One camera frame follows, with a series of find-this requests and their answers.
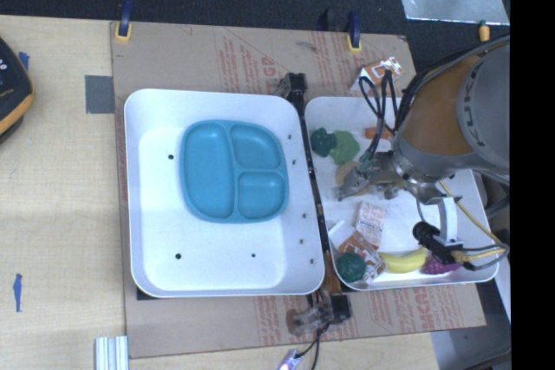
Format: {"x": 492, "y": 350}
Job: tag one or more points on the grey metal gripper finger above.
{"x": 353, "y": 184}
{"x": 392, "y": 191}

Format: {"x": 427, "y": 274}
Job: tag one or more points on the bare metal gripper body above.
{"x": 388, "y": 169}

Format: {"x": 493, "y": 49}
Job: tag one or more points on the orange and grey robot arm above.
{"x": 438, "y": 121}

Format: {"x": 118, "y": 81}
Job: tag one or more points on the tan biscuit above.
{"x": 343, "y": 171}

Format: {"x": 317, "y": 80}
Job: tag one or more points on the white plastic tray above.
{"x": 217, "y": 255}
{"x": 403, "y": 225}

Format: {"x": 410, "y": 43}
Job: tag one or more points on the light green lettuce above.
{"x": 347, "y": 146}

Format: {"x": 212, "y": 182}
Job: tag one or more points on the orange and white packet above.
{"x": 370, "y": 223}

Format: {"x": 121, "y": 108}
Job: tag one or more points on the orange carrot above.
{"x": 372, "y": 133}

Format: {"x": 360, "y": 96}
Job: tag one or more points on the thin black and white rod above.
{"x": 313, "y": 182}

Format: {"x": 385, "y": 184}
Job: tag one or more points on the dark green broccoli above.
{"x": 351, "y": 268}
{"x": 323, "y": 141}

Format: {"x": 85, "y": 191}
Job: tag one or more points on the orange and white carton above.
{"x": 376, "y": 71}
{"x": 353, "y": 242}

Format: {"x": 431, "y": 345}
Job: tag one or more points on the yellow banana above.
{"x": 403, "y": 262}

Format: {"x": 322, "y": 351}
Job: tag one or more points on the purple grapes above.
{"x": 433, "y": 267}

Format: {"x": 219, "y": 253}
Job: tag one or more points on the blue divided plate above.
{"x": 208, "y": 169}

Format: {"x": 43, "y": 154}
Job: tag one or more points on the brown cardboard board, red print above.
{"x": 208, "y": 52}

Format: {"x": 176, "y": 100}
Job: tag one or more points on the black cylinder on white bracket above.
{"x": 446, "y": 216}

